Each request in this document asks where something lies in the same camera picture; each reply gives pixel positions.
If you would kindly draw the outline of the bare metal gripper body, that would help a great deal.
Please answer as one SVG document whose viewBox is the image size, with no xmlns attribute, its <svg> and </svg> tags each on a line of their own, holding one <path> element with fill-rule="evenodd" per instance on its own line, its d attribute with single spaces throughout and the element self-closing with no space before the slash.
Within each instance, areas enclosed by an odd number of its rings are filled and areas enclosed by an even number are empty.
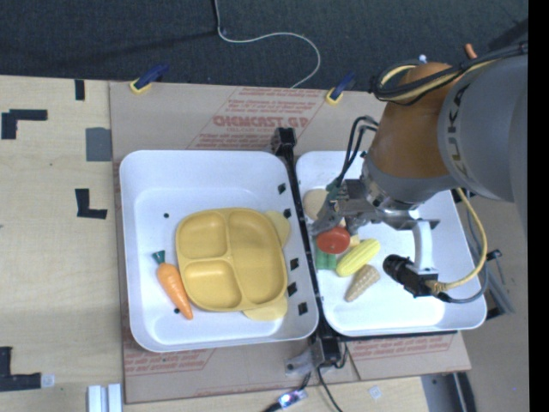
<svg viewBox="0 0 549 412">
<path fill-rule="evenodd" d="M 372 179 L 345 179 L 329 203 L 341 215 L 360 215 L 369 223 L 385 223 L 394 229 L 412 229 L 416 203 L 404 203 L 387 195 Z"/>
</svg>

